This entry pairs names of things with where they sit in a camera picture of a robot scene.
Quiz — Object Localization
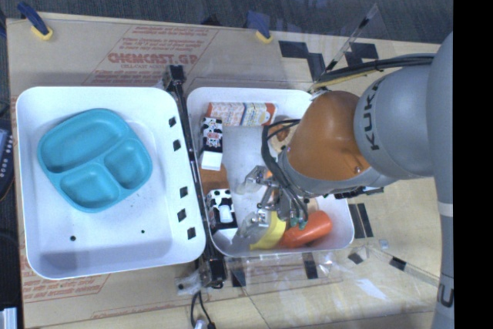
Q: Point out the brown cardboard board red print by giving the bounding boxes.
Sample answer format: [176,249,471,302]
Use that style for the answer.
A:
[5,12,288,329]

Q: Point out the white plastic tray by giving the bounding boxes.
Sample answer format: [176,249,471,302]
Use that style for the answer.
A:
[15,86,207,280]
[186,86,355,258]

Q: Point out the orange and white carton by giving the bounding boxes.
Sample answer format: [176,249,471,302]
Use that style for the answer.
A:
[206,101,278,128]

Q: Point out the orange carrot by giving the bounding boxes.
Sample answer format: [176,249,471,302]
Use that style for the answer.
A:
[278,210,334,249]

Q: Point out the cow print milk carton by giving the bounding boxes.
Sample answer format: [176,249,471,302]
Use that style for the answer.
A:
[200,116,225,172]
[205,188,239,233]

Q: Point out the brown bread roll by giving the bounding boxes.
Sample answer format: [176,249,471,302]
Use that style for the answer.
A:
[267,115,300,153]

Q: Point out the yellow banana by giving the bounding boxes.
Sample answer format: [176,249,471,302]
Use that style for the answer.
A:
[249,211,288,252]

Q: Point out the blue divided plate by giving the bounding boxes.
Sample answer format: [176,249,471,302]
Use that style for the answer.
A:
[36,107,154,214]

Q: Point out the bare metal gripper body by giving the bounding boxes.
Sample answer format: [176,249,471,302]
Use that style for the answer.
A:
[261,183,310,229]

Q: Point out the black block with thin wires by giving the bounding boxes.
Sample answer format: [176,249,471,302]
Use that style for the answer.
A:
[163,64,188,90]
[197,257,228,289]

